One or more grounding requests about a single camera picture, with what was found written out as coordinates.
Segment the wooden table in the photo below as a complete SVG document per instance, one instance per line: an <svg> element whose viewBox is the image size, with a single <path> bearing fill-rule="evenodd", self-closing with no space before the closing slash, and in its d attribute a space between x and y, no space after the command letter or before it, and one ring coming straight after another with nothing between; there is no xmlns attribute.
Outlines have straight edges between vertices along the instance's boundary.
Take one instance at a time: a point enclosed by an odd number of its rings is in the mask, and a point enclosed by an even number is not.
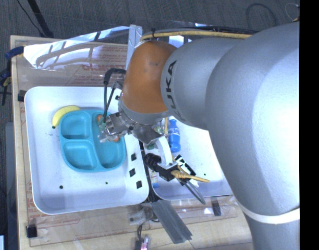
<svg viewBox="0 0 319 250"><path fill-rule="evenodd" d="M34 37L11 36L10 48L14 48L22 41L47 41ZM16 161L16 198L19 249L134 249L136 233L129 232L92 239L75 240L62 243L32 246L27 238L26 226L28 222L28 201L26 186L26 170L29 168L29 153L26 147L27 137L24 125L21 123L22 102L18 101L19 77L17 71L21 68L22 58L12 59L11 75L13 85L13 118L15 132L15 161ZM192 232L192 240L181 244L173 244L163 228L145 230L142 236L151 238L151 249L253 249L251 233L242 211L236 207L237 216L222 220L188 224Z"/></svg>

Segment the dark floor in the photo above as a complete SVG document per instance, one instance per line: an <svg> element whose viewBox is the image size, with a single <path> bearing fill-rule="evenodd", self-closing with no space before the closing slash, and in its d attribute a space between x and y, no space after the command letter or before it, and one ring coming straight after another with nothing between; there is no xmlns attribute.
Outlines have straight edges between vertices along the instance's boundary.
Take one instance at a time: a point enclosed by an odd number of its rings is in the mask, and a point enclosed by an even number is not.
<svg viewBox="0 0 319 250"><path fill-rule="evenodd" d="M19 0L40 29L27 0ZM137 24L144 32L165 29L177 22L206 23L220 27L264 30L291 22L299 15L300 0L36 0L55 38ZM10 35L40 36L17 0L0 0L0 72ZM13 119L11 97L2 106L0 94L0 234L6 234L5 127Z"/></svg>

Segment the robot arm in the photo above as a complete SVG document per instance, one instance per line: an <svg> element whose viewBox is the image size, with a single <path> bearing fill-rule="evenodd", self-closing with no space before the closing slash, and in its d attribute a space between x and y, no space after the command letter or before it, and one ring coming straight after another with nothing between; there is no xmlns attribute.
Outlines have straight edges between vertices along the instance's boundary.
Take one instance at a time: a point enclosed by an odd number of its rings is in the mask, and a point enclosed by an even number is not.
<svg viewBox="0 0 319 250"><path fill-rule="evenodd" d="M107 134L149 144L161 136L151 126L170 115L208 130L254 248L299 249L298 79L299 22L178 49L145 42Z"/></svg>

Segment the water bottle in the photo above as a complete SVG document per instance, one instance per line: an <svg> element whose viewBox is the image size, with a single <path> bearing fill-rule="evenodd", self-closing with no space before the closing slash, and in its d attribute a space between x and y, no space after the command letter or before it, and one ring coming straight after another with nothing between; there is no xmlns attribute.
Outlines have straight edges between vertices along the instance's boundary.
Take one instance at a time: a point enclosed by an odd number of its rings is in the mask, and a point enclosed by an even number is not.
<svg viewBox="0 0 319 250"><path fill-rule="evenodd" d="M180 151L180 132L179 128L177 127L177 120L171 119L170 122L170 128L168 130L169 134L169 147L171 150L171 153L176 153Z"/></svg>

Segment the banana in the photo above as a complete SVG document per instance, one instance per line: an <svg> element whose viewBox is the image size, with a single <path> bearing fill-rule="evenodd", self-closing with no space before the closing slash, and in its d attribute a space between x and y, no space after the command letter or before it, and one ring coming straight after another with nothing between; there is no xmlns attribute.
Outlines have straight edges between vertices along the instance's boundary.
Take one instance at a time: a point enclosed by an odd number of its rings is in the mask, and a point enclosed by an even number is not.
<svg viewBox="0 0 319 250"><path fill-rule="evenodd" d="M61 118L68 112L80 110L78 106L64 106L60 108L57 112L55 112L53 118L52 118L52 128L55 129L59 123Z"/></svg>

